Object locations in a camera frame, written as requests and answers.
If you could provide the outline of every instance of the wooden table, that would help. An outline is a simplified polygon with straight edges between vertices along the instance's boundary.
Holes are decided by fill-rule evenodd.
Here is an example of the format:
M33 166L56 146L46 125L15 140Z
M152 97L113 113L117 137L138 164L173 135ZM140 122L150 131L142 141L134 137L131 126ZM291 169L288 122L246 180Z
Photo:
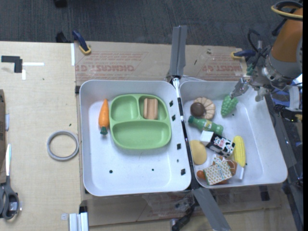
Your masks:
M46 142L58 130L78 134L75 67L71 44L0 42L1 55L20 56L26 78L14 73L13 63L0 63L0 89L4 89L10 114L7 142L12 145L11 186L22 211L11 221L0 219L0 230L68 230L68 214L78 213L81 202L79 156L65 162L53 160ZM66 156L74 142L55 138L51 147ZM232 230L296 230L286 195L277 191L276 208L224 213ZM96 231L170 230L169 220L90 227ZM211 230L206 217L192 217L183 229Z

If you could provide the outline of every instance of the scissors handle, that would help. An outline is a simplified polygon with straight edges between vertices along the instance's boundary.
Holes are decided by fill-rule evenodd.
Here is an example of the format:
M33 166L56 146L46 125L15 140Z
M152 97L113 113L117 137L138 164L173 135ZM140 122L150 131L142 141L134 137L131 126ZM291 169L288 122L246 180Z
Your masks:
M1 206L3 206L2 217L6 220L9 220L13 218L15 214L17 214L19 209L19 198L17 193L15 193L10 186L10 176L6 177L6 183L2 184L0 188L0 210ZM17 208L10 209L10 203L17 203Z

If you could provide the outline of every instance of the gray ring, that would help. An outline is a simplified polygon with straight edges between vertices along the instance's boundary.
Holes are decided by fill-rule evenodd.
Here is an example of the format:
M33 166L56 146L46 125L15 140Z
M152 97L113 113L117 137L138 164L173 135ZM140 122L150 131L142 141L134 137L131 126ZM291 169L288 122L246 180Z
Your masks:
M70 154L69 156L57 156L55 155L51 149L50 149L50 143L52 141L52 139L58 135L68 135L70 136L76 143L76 149L75 151ZM60 131L57 131L57 132L54 132L51 136L49 136L48 140L47 140L47 152L49 154L49 156L51 158L53 158L54 160L57 160L57 161L67 161L71 158L73 158L77 153L78 153L78 150L79 150L79 142L78 142L78 138L75 134L73 134L72 132L70 131L66 131L66 130L60 130Z

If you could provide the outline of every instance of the blue clamp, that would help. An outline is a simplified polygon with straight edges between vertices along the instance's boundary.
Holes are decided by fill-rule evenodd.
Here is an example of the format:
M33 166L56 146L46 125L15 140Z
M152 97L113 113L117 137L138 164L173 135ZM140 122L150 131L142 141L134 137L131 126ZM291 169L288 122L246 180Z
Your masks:
M91 48L86 44L86 42L85 42L84 38L82 37L82 35L77 30L74 30L72 34L74 36L74 40L79 42L79 48L81 49L81 51L85 55L90 54Z
M251 56L255 56L256 55L256 51L254 50L244 50L244 51L238 51L238 52L231 52L231 57L233 59L241 59L243 56L244 57L251 57Z

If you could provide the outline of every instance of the toy bottle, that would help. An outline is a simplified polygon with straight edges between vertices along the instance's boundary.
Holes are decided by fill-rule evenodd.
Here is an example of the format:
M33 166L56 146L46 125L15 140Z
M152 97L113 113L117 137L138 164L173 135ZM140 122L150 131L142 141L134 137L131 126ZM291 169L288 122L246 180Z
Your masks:
M215 124L214 122L207 120L207 119L197 119L194 116L190 116L188 118L188 123L192 124L193 126L197 127L199 130L204 131L211 131L218 135L222 135L223 126Z

